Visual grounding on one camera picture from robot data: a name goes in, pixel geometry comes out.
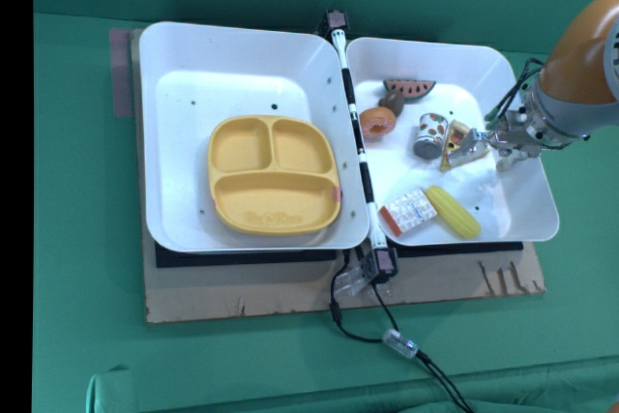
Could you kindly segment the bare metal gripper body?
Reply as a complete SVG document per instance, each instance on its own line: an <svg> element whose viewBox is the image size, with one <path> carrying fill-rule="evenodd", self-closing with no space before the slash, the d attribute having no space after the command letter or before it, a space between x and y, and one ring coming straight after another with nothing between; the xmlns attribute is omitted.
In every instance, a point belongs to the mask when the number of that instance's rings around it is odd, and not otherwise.
<svg viewBox="0 0 619 413"><path fill-rule="evenodd" d="M552 147L545 135L545 127L539 128L532 123L525 106L516 110L497 110L486 117L486 139L503 159L535 158L544 149Z"/></svg>

